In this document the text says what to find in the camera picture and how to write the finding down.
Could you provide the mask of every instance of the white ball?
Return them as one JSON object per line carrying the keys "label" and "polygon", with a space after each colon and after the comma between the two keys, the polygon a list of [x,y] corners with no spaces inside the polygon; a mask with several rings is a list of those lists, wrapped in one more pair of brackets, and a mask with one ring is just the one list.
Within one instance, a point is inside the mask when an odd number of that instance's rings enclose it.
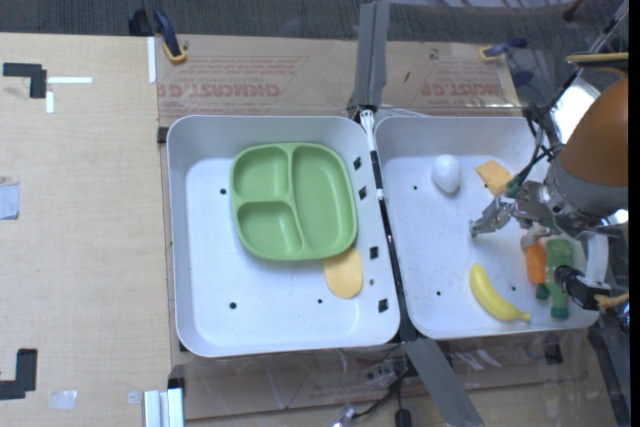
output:
{"label": "white ball", "polygon": [[454,193],[462,181],[460,161],[453,155],[440,155],[431,166],[431,179],[444,192]]}

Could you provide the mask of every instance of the white egg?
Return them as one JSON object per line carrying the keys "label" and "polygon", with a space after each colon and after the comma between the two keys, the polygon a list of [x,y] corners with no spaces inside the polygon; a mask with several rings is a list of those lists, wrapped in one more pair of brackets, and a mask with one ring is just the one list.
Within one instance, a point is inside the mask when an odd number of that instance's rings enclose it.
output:
{"label": "white egg", "polygon": [[443,191],[454,193],[462,181],[460,161],[453,155],[440,155],[431,166],[431,179]]}

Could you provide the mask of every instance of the blue clamp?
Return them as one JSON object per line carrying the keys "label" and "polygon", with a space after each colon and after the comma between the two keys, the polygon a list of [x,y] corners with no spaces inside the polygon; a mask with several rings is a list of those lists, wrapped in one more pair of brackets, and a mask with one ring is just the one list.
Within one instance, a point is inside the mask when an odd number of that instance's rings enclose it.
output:
{"label": "blue clamp", "polygon": [[183,62],[187,58],[187,54],[185,53],[184,48],[178,43],[176,33],[173,30],[171,22],[169,22],[169,18],[164,10],[157,9],[154,11],[153,19],[158,24],[158,31],[162,33],[162,37],[164,38],[162,49],[164,50],[164,53],[167,54],[169,61],[173,64]]}
{"label": "blue clamp", "polygon": [[487,45],[478,49],[478,57],[485,63],[497,61],[509,48],[525,48],[529,44],[527,38],[511,38],[497,45]]}

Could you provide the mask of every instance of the yellow sponge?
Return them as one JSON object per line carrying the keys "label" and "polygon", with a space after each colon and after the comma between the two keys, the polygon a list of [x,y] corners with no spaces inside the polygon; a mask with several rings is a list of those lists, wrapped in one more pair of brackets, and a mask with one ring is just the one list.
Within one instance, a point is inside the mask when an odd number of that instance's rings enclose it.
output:
{"label": "yellow sponge", "polygon": [[506,190],[509,181],[514,177],[513,174],[493,159],[478,166],[476,171],[494,196],[502,194]]}

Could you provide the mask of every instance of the yellow banana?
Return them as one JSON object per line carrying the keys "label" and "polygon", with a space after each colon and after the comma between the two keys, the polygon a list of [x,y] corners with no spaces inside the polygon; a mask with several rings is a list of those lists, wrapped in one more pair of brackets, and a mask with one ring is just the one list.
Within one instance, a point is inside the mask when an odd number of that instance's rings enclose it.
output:
{"label": "yellow banana", "polygon": [[491,281],[489,281],[487,273],[479,263],[474,263],[471,266],[469,284],[471,285],[471,291],[478,302],[495,318],[499,320],[522,319],[527,322],[531,320],[530,313],[520,311],[496,292]]}

